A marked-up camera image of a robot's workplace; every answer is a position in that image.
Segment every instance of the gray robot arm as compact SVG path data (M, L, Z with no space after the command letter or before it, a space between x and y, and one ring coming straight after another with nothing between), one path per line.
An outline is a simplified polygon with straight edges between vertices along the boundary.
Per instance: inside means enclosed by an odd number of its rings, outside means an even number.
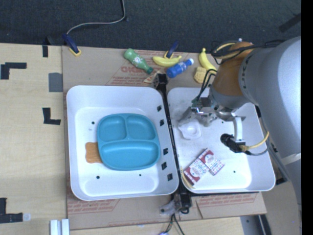
M245 103L258 106L293 184L301 219L301 38L251 48L236 62L220 66L208 97L199 98L180 123L196 115L231 121Z

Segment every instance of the black cable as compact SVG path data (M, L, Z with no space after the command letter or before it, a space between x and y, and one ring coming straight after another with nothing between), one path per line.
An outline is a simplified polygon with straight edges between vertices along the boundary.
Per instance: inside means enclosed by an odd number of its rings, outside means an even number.
M181 227L180 227L180 225L179 225L179 223L178 223L178 221L177 221L177 219L176 219L175 214L173 214L173 216L174 216L174 220L175 220L175 222L176 222L176 224L177 224L177 226L178 226L178 228L179 228L181 234L182 234L182 235L185 235L185 233L182 231L182 229L181 229Z
M173 226L173 215L171 216L171 221L168 224L168 226L167 226L167 228L165 230L165 233L168 233L171 230L172 226Z
M215 74L211 73L211 74L209 75L208 80L206 81L206 77L207 77L207 75L209 74L210 71L215 71L215 72L216 72L215 69L208 69L208 70L206 71L205 76L204 76L204 79L203 79L203 82L202 82L202 85L201 85L200 92L199 92L199 94L198 94L197 97L196 97L197 101L200 99L201 94L204 92L205 88L208 86L211 76L215 76Z
M263 155L264 153L266 153L268 151L268 148L266 148L266 150L260 152L260 153L252 153L250 151L245 151L244 153L246 153L247 155L250 155L250 156L260 156L260 155Z
M188 214L189 213L189 208L187 208L186 210L180 211L182 214Z
M281 44L284 41L285 40L272 40L272 41L265 42L264 44L255 44L255 45L240 47L240 48L232 49L232 50L228 50L232 46L232 44L230 42L229 43L223 43L223 44L220 44L219 46L217 46L216 48L212 49L210 51L210 54L214 58L215 62L218 65L220 65L223 62L238 56L239 54L241 54L242 52L244 52L246 50L255 49L255 48L273 48L273 47L278 46L279 44ZM223 58L223 56L230 55L230 54L234 54L234 55L229 57L229 58Z
M115 24L115 23L118 23L118 22L120 22L120 21L123 21L125 18L126 18L126 10L125 10L125 4L124 4L124 0L121 0L121 5L122 5L122 10L123 10L123 16L120 18L120 19L118 19L118 20L116 20L116 21L111 21L111 22L103 22L103 23L98 23L98 22L92 22L92 23L81 23L81 24L79 24L79 25L76 25L76 26L74 26L74 27L72 27L71 29L69 29L68 31L67 31L67 35L72 31L72 30L74 30L74 29L77 29L77 28L79 28L79 27L81 27L81 26L86 26L86 25L94 25L94 24Z

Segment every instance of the blue clamp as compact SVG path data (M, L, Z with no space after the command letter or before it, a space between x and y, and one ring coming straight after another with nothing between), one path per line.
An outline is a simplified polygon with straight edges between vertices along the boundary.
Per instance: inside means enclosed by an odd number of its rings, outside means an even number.
M66 42L66 44L69 46L69 50L75 55L79 56L82 52L75 44L74 40L71 39L71 37L65 33L62 34L63 40Z
M165 53L164 57L165 58L171 58L173 55L173 52L177 49L177 47L178 47L178 41L176 40L173 43L172 47Z

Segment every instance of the white plastic piece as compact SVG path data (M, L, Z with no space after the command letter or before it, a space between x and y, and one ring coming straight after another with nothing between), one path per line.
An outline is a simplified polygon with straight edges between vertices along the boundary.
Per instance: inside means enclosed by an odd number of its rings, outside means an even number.
M178 129L181 131L183 137L188 140L198 139L202 135L201 126L196 118L178 126Z
M97 142L97 124L111 114L133 113L155 125L161 156L142 170L112 170L86 161L86 143ZM67 93L70 185L82 200L169 195L179 178L161 94L150 87L75 86Z
M284 165L289 165L293 162L298 161L299 159L301 159L301 153L295 153L295 154L291 154L285 158L282 159L282 163Z
M50 220L49 224L50 235L69 235L69 221L68 219Z
M241 117L235 117L233 120L234 123L234 129L235 129L235 135L234 138L236 141L243 140L243 123L241 120Z
M30 213L24 213L23 214L23 221L30 221L31 214Z

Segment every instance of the blue divided plate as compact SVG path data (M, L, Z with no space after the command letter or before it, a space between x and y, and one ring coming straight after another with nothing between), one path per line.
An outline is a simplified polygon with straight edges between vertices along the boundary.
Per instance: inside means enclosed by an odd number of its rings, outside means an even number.
M102 162L113 170L140 170L160 158L154 124L139 114L113 114L102 118L97 128Z

